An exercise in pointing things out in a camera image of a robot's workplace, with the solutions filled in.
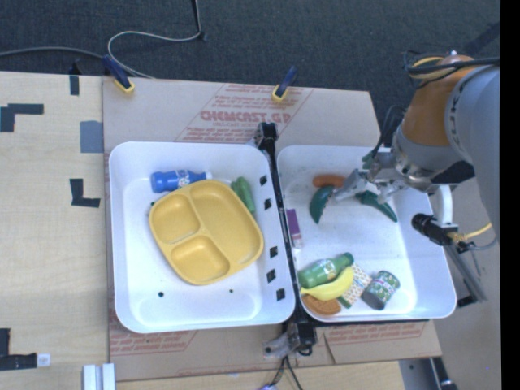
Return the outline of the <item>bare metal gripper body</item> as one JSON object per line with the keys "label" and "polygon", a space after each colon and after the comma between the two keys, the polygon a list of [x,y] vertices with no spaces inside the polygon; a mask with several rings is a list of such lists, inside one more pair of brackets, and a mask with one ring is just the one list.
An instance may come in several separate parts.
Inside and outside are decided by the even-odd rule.
{"label": "bare metal gripper body", "polygon": [[365,156],[366,179],[378,186],[407,186],[428,190],[434,171],[411,162],[407,155],[393,149],[374,152]]}

